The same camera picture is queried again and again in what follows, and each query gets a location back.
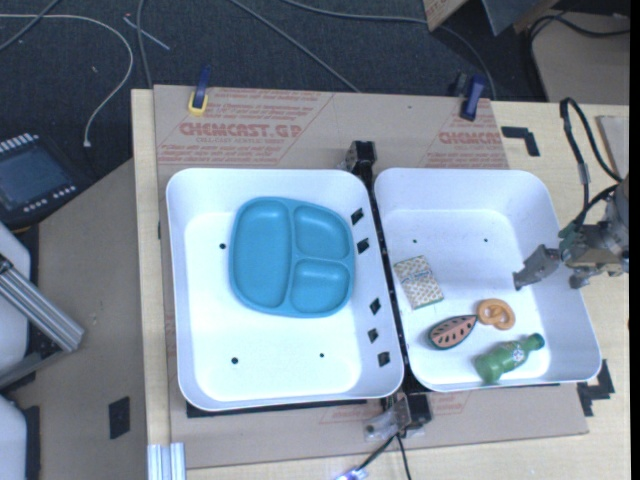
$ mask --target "black carpet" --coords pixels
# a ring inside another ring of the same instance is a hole
[[[51,0],[0,0],[0,13],[38,13]],[[423,25],[345,20],[276,0],[238,0],[295,38],[358,90],[367,93],[447,95],[458,73],[482,71],[462,36],[483,58],[499,100],[539,101],[525,38],[511,29],[492,35],[480,0],[470,0],[429,33]],[[296,0],[314,7],[424,19],[422,0]],[[117,29],[131,44],[135,64],[124,88],[91,128],[91,113],[122,79],[129,57],[106,29],[69,19],[42,20],[0,51],[0,139],[23,132],[53,139],[88,174],[99,178],[131,156],[130,90],[147,86],[135,21],[139,0],[63,0],[50,14],[91,17]],[[563,0],[556,6],[630,16],[630,0]],[[28,20],[0,17],[0,44]],[[211,85],[351,91],[306,53],[227,0],[148,0],[143,29],[168,49],[145,41],[154,83],[194,85],[201,66],[213,66]]]

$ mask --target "brown pretzel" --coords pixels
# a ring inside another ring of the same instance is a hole
[[[500,299],[485,299],[477,309],[478,320],[486,325],[493,325],[497,329],[506,331],[516,323],[516,316],[511,306]]]

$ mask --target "toy bottle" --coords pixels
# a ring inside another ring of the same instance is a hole
[[[507,341],[501,343],[491,352],[476,358],[474,365],[478,375],[487,384],[495,384],[500,377],[523,364],[529,353],[544,347],[544,338],[532,334],[521,341]]]

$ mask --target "table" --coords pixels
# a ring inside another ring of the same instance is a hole
[[[575,160],[562,131],[557,104],[492,102],[499,126],[527,127],[542,153],[530,157],[522,141],[505,139],[512,169],[530,171],[548,187],[560,223],[575,216],[581,201]],[[585,105],[583,110],[597,131],[595,116],[628,116],[628,107]],[[133,143],[140,256],[140,289],[144,346],[147,440],[171,441],[162,299],[160,242],[157,239],[159,205],[156,179],[153,93],[132,91]],[[585,160],[591,165],[592,190],[610,185],[588,148],[585,135],[574,125]],[[601,215],[593,212],[592,219]],[[607,359],[616,393],[596,403],[584,436],[519,442],[434,448],[408,452],[414,478],[495,479],[516,477],[630,478],[629,291],[628,276],[592,279],[583,289],[594,329]],[[189,470],[190,480],[249,478],[332,479],[351,469],[363,456]],[[390,451],[368,468],[372,478],[405,478],[401,456]]]

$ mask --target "blue plate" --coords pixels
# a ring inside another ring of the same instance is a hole
[[[351,297],[354,261],[351,230],[332,210],[281,197],[252,199],[238,210],[229,279],[251,309],[331,315]]]

